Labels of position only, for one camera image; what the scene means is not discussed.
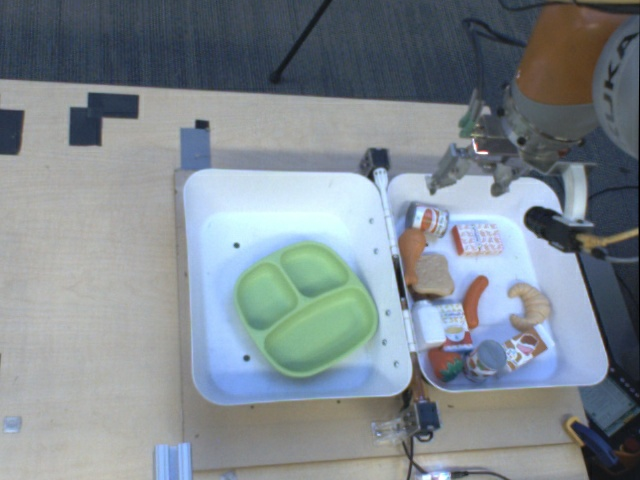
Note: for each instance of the brown bread slice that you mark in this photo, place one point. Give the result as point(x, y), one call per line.
point(434, 275)

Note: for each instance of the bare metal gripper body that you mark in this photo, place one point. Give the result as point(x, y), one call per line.
point(505, 148)

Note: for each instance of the brown and white carton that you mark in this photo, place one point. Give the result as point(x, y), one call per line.
point(530, 348)

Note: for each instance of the tan croissant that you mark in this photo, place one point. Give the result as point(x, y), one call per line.
point(537, 303)

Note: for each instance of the orange patterned packet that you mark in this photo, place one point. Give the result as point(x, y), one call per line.
point(477, 239)

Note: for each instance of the orange sausage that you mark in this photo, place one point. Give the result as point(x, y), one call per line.
point(475, 300)

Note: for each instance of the black cylinder on white bracket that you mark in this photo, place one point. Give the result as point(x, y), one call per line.
point(552, 225)

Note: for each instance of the grey can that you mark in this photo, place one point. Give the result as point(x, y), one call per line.
point(486, 360)

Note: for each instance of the orange and white can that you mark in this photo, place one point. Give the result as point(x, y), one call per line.
point(430, 219)

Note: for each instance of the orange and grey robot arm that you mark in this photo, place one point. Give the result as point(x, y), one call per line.
point(560, 58)

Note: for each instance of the thin black and white rod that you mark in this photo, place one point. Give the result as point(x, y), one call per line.
point(387, 213)

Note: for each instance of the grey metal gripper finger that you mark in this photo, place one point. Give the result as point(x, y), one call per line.
point(447, 170)
point(505, 178)

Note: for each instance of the white plastic tray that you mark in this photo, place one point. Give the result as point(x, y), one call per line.
point(220, 318)
point(565, 318)

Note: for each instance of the orange chicken drumstick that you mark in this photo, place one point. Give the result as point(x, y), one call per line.
point(411, 248)

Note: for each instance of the white and red carton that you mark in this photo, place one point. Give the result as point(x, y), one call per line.
point(440, 325)

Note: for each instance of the green divided plate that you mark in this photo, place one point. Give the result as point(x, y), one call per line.
point(310, 328)

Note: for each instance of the red strawberry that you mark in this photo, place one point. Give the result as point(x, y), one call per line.
point(442, 365)

